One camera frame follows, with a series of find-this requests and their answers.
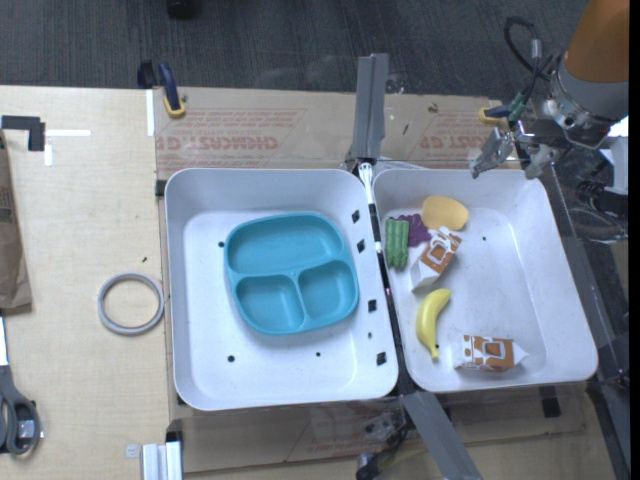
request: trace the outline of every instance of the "wooden table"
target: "wooden table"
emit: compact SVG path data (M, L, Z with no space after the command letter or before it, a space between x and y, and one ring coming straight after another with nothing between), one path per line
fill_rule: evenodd
M0 100L3 115L39 116L47 130L90 131L50 138L49 167L43 153L27 150L26 132L4 132L33 291L30 308L5 318L9 358L16 385L37 402L45 437L26 460L0 456L0 477L138 479L130 445L163 443L169 423L164 326L136 337L111 333L96 296L114 273L162 278L146 93L5 86ZM152 295L128 285L108 302L129 324L153 312ZM586 395L579 405L578 432L476 443L469 452L487 479L614 478ZM416 478L437 478L428 454L419 457ZM355 469L355 458L344 458L189 477L353 479Z

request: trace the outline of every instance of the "banana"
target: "banana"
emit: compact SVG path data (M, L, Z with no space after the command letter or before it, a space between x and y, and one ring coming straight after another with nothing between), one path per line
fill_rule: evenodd
M428 293L422 299L418 308L418 318L416 321L416 331L418 339L429 349L431 358L438 357L436 347L436 318L440 311L447 305L451 297L451 290L438 288Z

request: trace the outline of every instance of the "metal ring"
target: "metal ring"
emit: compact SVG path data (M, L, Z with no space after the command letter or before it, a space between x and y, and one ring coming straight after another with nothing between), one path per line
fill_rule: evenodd
M135 327L126 327L124 325L117 324L107 316L104 310L105 296L107 295L107 292L111 288L113 288L114 285L122 281L140 281L151 288L156 294L156 297L158 298L158 309L156 310L156 314L151 317L151 320ZM160 287L160 284L155 279L152 279L148 275L142 274L140 272L122 272L121 274L116 274L115 276L110 277L105 281L105 283L102 285L102 288L100 288L100 292L98 293L98 315L100 316L100 320L102 320L102 323L107 329L117 334L125 334L128 336L142 334L143 332L151 329L160 321L163 312L164 296L162 294L162 288Z

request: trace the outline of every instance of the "black scissors handle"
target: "black scissors handle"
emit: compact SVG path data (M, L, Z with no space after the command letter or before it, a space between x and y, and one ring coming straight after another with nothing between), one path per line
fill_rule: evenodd
M21 421L33 421L33 436L20 435ZM39 439L40 418L35 405L14 386L9 365L0 366L0 446L4 443L9 453L22 455L32 449Z

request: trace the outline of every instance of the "blue plate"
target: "blue plate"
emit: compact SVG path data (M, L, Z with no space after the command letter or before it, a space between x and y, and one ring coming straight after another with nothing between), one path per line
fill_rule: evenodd
M227 237L224 264L236 306L258 332L310 331L346 318L358 280L344 239L319 213L245 222Z

